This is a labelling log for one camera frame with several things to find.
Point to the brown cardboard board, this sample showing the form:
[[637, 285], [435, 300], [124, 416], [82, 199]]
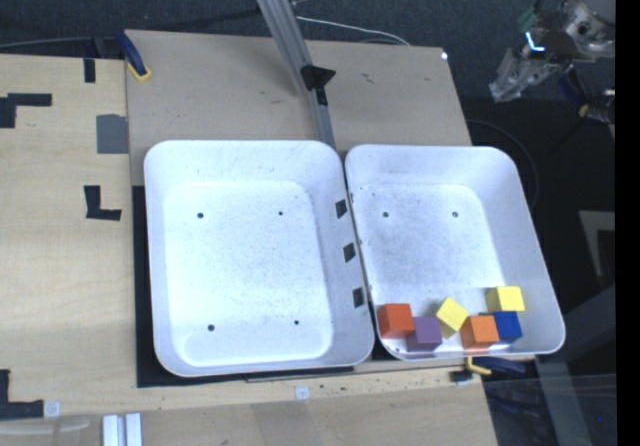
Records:
[[225, 89]]

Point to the purple cube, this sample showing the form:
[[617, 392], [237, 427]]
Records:
[[426, 331]]

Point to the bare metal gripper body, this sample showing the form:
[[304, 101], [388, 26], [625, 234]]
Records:
[[575, 36]]

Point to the white plastic tray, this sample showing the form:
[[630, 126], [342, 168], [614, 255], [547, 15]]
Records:
[[430, 244], [245, 259]]

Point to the yellow cube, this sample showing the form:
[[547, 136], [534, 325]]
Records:
[[506, 299], [451, 315]]

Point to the orange cube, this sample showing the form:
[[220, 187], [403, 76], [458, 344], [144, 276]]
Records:
[[480, 331], [395, 319]]

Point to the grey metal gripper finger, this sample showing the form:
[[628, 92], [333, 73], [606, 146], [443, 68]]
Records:
[[545, 73], [509, 76]]

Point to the blue cube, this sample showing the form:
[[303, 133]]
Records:
[[508, 326]]

